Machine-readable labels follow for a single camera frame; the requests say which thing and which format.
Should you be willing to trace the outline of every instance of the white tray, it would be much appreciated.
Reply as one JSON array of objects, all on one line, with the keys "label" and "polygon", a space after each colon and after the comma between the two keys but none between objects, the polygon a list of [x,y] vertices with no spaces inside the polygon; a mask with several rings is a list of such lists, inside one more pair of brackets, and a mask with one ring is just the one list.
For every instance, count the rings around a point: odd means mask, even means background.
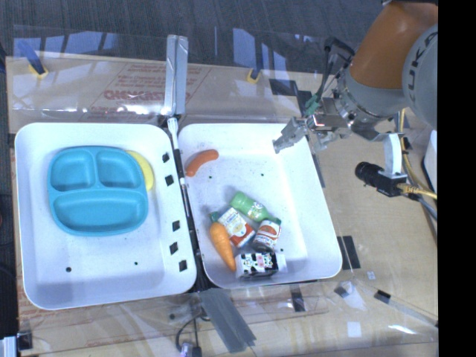
[{"label": "white tray", "polygon": [[[189,124],[178,134],[184,166],[198,152],[219,152],[218,159],[186,178],[205,271],[219,287],[296,283],[333,277],[341,270],[341,251],[309,146],[300,141],[276,154],[272,140],[281,129],[278,123],[207,123]],[[224,211],[238,190],[282,220],[276,250],[285,254],[287,273],[237,280],[215,251],[208,214]],[[248,245],[234,253],[249,250]]]},{"label": "white tray", "polygon": [[[48,165],[61,149],[85,145],[134,150],[151,164],[155,184],[138,229],[79,237],[55,224],[48,206]],[[23,280],[33,304],[43,309],[91,306],[179,294],[194,284],[187,219],[163,130],[147,124],[32,123],[17,133],[15,154]],[[165,154],[169,160],[163,162]],[[175,183],[167,185],[166,176]],[[174,222],[180,228],[174,230]]]}]

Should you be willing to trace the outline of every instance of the sausage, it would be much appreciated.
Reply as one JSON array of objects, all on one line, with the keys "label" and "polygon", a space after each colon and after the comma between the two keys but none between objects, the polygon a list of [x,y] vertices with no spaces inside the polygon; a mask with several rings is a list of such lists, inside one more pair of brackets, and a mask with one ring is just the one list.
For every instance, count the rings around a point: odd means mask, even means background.
[{"label": "sausage", "polygon": [[185,175],[188,177],[193,177],[196,174],[196,171],[199,168],[212,160],[216,160],[219,156],[219,153],[216,149],[207,149],[206,151],[201,151],[198,153],[192,161],[185,168]]}]

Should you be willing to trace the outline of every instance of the blue container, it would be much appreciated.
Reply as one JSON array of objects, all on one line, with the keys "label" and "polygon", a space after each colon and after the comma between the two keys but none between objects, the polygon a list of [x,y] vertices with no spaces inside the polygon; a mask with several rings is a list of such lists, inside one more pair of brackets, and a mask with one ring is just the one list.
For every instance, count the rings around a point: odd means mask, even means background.
[{"label": "blue container", "polygon": [[149,210],[141,167],[115,147],[58,152],[48,168],[48,199],[58,226],[80,236],[135,230]]}]

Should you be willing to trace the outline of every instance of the clear plastic sheet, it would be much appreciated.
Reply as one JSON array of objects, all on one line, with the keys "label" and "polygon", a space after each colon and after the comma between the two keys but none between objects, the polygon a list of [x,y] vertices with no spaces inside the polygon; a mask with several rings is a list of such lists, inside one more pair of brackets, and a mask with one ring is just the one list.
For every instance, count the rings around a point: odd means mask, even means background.
[{"label": "clear plastic sheet", "polygon": [[[232,34],[236,67],[220,65],[218,58],[210,65],[193,63],[190,46],[181,128],[189,123],[286,123],[300,115],[300,95],[308,97],[304,93],[314,93],[320,85],[321,75],[311,66],[293,68],[291,50],[300,49],[311,65],[319,60],[322,39],[283,34],[265,42],[265,33]],[[17,46],[22,39],[47,68],[44,78],[29,69]],[[256,54],[248,57],[253,52],[243,50],[260,41],[266,54],[273,55],[262,57],[261,64]],[[166,50],[166,39],[17,27],[13,56],[7,58],[10,133],[36,121],[160,124],[164,98],[157,97],[165,90]],[[260,77],[251,83],[247,76],[257,65]],[[126,78],[119,78],[122,71],[128,71]],[[407,135],[415,150],[423,151],[428,128],[413,115],[409,121]],[[393,124],[383,123],[381,131],[388,130],[394,130]],[[418,156],[410,157],[419,164]],[[434,224],[416,202],[384,197],[354,175],[360,161],[382,165],[383,158],[382,144],[356,136],[315,155],[343,268],[328,280],[229,291],[257,338],[237,356],[437,344]],[[22,287],[18,231],[16,237],[22,356],[180,356],[176,337],[180,335],[181,344],[195,344],[194,322],[204,356],[230,354],[202,311],[197,292],[60,311],[36,308]]]}]

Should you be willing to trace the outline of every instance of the orange carrot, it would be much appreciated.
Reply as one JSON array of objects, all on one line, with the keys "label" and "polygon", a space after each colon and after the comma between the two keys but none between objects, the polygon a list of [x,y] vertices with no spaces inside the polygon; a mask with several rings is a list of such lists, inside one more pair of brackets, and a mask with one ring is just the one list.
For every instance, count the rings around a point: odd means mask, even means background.
[{"label": "orange carrot", "polygon": [[237,264],[233,256],[233,249],[231,248],[230,238],[228,237],[225,226],[219,222],[213,222],[210,226],[210,236],[213,246],[215,246],[215,249],[228,268],[231,271],[236,271]]},{"label": "orange carrot", "polygon": [[195,176],[195,173],[199,168],[206,162],[216,160],[219,154],[216,149],[207,149],[206,151],[200,152],[185,168],[185,175],[192,177]]}]

